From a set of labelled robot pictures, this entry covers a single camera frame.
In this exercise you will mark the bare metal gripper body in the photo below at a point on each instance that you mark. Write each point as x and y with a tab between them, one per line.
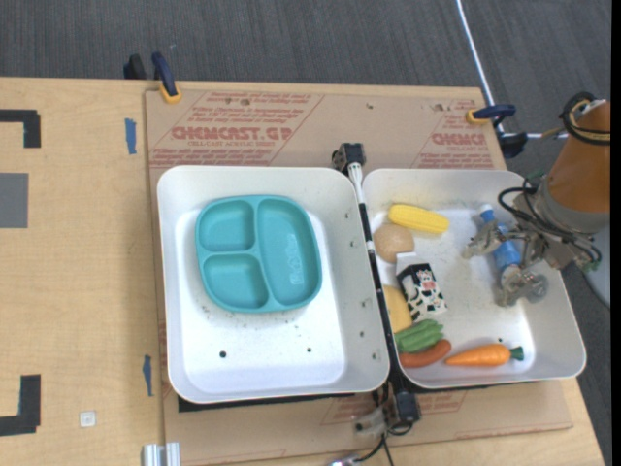
558	248

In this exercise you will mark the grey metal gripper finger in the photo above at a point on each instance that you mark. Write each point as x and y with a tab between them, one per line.
519	284
485	241

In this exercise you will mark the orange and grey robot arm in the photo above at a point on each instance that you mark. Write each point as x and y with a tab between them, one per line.
579	173

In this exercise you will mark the blue plastic bottle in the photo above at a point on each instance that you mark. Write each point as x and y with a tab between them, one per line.
507	253

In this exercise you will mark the white plastic tray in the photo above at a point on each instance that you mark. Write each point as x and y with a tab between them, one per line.
271	357
480	309

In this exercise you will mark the yellow corn cob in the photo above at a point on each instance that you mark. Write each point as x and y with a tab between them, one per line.
418	218

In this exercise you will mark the cow print milk carton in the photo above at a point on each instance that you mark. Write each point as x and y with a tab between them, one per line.
423	291

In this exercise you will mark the orange carrot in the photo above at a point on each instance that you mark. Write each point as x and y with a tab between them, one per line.
480	356

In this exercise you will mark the beige bread bun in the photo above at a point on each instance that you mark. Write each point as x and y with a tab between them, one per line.
390	242

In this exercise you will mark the green bean pods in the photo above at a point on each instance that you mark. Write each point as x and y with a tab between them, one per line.
419	336

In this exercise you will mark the yellow round toy food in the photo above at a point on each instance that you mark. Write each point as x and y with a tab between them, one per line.
395	309

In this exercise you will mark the thin black and white rod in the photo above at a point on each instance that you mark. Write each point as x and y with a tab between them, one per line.
371	250

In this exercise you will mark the orange-red sausage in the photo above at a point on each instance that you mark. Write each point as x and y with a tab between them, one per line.
427	356

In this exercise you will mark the teal divided plate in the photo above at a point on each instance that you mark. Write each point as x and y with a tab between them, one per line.
286	241

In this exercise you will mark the brown cardboard board red print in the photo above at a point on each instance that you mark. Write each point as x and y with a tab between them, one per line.
310	119

